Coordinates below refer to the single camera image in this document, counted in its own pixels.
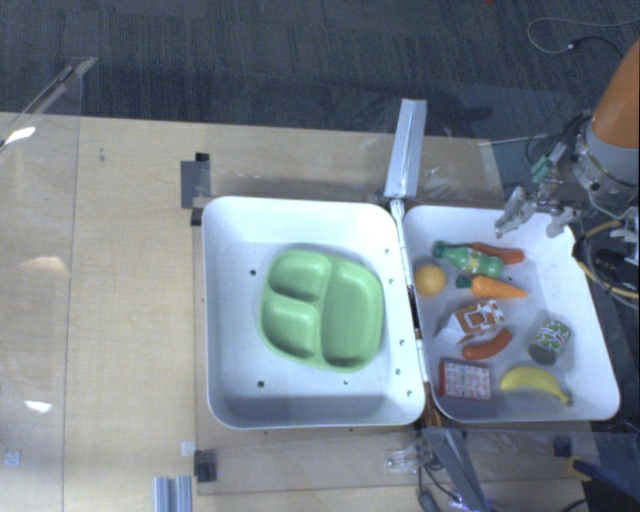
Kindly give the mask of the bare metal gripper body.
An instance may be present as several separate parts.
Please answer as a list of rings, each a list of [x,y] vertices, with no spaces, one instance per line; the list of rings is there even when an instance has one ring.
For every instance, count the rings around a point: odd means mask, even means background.
[[[616,149],[601,158],[583,149],[563,157],[538,186],[539,204],[622,215],[639,200],[639,153]]]

